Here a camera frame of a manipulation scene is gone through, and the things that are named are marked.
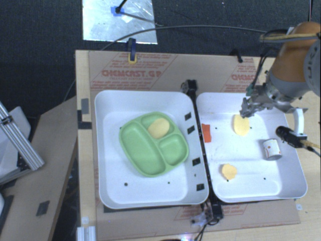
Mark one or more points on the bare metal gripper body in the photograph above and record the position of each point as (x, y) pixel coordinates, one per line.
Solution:
(265, 100)

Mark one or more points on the yellow oval biscuit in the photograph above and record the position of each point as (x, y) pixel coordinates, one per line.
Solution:
(158, 128)

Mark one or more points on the yellow round slice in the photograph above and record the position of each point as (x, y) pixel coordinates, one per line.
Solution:
(241, 127)

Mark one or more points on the small white can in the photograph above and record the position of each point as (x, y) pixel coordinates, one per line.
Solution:
(271, 149)

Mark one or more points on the green divided plate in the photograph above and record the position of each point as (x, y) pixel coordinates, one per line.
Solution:
(140, 149)

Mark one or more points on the white plastic tray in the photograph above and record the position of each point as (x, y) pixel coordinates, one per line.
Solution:
(113, 144)
(240, 154)

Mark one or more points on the small yellow flat slice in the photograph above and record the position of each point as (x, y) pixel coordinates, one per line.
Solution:
(229, 171)

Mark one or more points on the thin black rod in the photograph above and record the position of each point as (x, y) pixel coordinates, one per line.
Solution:
(200, 134)

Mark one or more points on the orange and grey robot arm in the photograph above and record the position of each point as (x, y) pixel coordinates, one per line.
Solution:
(291, 59)

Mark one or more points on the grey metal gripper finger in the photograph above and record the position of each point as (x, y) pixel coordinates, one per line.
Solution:
(243, 112)
(251, 112)

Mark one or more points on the orange flat block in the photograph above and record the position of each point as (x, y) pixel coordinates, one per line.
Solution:
(206, 133)

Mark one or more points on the black cylinder on white bracket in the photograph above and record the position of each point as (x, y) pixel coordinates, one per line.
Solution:
(291, 135)

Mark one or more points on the brown cardboard board red print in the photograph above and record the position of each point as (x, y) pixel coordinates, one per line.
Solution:
(208, 69)

